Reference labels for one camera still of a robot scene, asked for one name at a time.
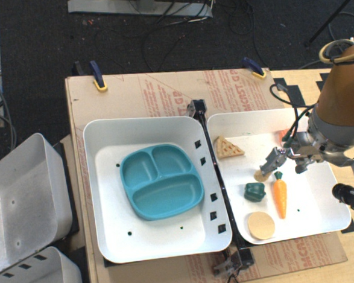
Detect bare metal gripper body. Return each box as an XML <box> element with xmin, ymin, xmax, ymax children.
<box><xmin>280</xmin><ymin>127</ymin><xmax>354</xmax><ymax>171</ymax></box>

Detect small tan biscuit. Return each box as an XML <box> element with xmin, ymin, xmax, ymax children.
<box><xmin>253</xmin><ymin>169</ymin><xmax>273</xmax><ymax>183</ymax></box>

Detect orange carrot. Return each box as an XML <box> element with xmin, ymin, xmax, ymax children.
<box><xmin>271</xmin><ymin>170</ymin><xmax>290</xmax><ymax>220</ymax></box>

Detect tan pizza slice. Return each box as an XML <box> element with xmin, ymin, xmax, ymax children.
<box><xmin>212</xmin><ymin>133</ymin><xmax>246</xmax><ymax>160</ymax></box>

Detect thin black rod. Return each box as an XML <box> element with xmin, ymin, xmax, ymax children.
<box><xmin>196</xmin><ymin>109</ymin><xmax>248</xmax><ymax>254</ymax></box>

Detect large round tan biscuit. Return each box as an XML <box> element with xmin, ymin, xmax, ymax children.
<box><xmin>246</xmin><ymin>210</ymin><xmax>277</xmax><ymax>242</ymax></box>

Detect blue divided plate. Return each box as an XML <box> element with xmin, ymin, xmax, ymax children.
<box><xmin>118</xmin><ymin>141</ymin><xmax>207</xmax><ymax>223</ymax></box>

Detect brown cardboard board red print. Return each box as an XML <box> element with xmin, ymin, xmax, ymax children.
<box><xmin>65</xmin><ymin>57</ymin><xmax>350</xmax><ymax>283</ymax></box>

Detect black cylinder on white bracket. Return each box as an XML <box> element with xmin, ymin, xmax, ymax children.
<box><xmin>330</xmin><ymin>157</ymin><xmax>354</xmax><ymax>217</ymax></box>

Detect black block with thin wires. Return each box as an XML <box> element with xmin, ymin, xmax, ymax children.
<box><xmin>210</xmin><ymin>247</ymin><xmax>256</xmax><ymax>277</ymax></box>
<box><xmin>186</xmin><ymin>98</ymin><xmax>209</xmax><ymax>118</ymax></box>

